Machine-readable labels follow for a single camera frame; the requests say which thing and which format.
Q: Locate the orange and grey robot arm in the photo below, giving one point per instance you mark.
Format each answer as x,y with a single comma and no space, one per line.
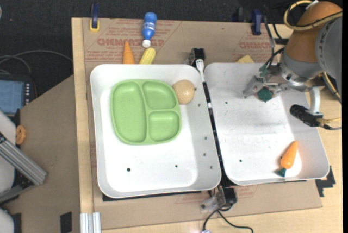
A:
301,41

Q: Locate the black cylinder on white bracket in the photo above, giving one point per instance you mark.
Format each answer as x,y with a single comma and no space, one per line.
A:
304,115

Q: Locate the yellow flat wedge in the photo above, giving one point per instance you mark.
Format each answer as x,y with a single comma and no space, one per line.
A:
246,59

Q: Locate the brown cardboard board red print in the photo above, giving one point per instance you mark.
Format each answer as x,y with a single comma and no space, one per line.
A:
217,36

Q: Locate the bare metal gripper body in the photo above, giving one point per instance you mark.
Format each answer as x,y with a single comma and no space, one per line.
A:
295,84

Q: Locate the thin black and white rod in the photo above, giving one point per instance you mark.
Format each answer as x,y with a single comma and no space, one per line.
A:
209,101

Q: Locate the green divided plate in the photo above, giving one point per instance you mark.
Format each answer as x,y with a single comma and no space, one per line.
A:
130,112

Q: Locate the orange carrot with green top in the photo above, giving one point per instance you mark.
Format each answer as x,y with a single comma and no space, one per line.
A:
289,157

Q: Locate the dark green broccoli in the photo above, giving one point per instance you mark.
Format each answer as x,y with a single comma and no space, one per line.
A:
265,94

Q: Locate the white plastic tray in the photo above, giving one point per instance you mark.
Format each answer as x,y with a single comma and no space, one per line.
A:
152,166
258,134

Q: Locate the blue bottle with white cap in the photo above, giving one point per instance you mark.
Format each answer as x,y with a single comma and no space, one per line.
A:
149,28

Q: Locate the beige round toy fruit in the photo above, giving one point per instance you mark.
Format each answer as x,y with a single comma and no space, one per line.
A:
184,92

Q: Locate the yellow corn cob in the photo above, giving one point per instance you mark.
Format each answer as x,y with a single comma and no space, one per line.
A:
148,56

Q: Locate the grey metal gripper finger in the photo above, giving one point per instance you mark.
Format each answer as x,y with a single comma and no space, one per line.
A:
252,85
279,88

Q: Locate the tan pretzel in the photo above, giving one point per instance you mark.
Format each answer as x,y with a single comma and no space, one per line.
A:
20,134

